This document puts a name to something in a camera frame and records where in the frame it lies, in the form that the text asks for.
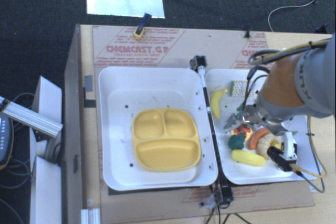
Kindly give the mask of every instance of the white cable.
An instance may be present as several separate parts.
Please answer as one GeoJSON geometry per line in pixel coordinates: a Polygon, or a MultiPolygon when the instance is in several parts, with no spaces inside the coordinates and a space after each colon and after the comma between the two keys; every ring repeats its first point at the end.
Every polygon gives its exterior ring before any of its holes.
{"type": "Polygon", "coordinates": [[[269,28],[271,29],[272,32],[274,32],[274,30],[273,30],[273,28],[272,28],[272,26],[271,26],[271,22],[270,22],[270,17],[271,17],[271,15],[272,15],[274,12],[276,12],[276,11],[278,11],[278,10],[280,10],[280,9],[283,9],[283,8],[302,8],[302,7],[307,7],[307,6],[309,6],[310,4],[314,3],[315,1],[316,1],[316,0],[312,0],[312,1],[310,1],[309,3],[304,4],[304,5],[278,7],[278,8],[276,8],[276,9],[272,10],[272,11],[270,12],[270,14],[268,15],[268,25],[269,25],[269,28]]]}

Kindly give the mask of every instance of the metal rod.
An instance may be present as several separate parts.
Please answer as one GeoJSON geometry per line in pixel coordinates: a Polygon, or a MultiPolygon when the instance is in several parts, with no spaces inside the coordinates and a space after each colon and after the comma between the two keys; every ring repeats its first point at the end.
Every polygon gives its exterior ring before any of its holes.
{"type": "Polygon", "coordinates": [[[38,114],[19,104],[11,102],[0,96],[0,113],[6,115],[12,120],[18,121],[35,130],[38,130],[51,138],[56,138],[63,128],[63,125],[48,117],[38,114]]]}

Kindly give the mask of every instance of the yellow divided plate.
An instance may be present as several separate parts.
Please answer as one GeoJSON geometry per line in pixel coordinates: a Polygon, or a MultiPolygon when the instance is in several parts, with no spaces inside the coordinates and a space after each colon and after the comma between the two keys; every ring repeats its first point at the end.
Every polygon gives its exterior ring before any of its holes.
{"type": "Polygon", "coordinates": [[[194,119],[181,109],[141,111],[134,117],[132,138],[139,164],[150,171],[188,169],[196,165],[201,157],[194,119]]]}

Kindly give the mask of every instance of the toy banana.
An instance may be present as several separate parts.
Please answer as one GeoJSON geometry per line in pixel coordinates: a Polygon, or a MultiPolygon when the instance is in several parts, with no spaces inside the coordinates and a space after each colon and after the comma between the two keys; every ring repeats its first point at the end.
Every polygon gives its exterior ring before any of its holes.
{"type": "Polygon", "coordinates": [[[227,89],[224,89],[222,91],[218,90],[213,93],[213,95],[210,98],[210,107],[212,115],[216,119],[220,119],[220,110],[219,110],[219,101],[221,100],[224,93],[227,92],[227,89]]]}

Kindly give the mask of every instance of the black carpet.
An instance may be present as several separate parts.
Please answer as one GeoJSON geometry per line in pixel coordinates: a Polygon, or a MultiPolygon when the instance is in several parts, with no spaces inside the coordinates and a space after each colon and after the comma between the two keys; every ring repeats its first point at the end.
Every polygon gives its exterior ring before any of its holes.
{"type": "MultiPolygon", "coordinates": [[[[275,8],[311,0],[163,0],[165,19],[153,27],[213,28],[270,31],[268,14],[275,8]]],[[[39,76],[64,87],[64,69],[75,24],[135,26],[138,18],[86,14],[86,0],[0,0],[0,96],[13,99],[35,92],[39,76]]],[[[271,17],[274,31],[313,33],[326,24],[335,32],[335,0],[317,0],[304,8],[283,9],[271,17]]],[[[25,134],[17,134],[14,155],[28,156],[25,134]]],[[[10,180],[0,172],[0,184],[10,180]]],[[[0,198],[29,222],[29,183],[12,191],[0,188],[0,198]]],[[[0,223],[19,223],[0,203],[0,223]]]]}

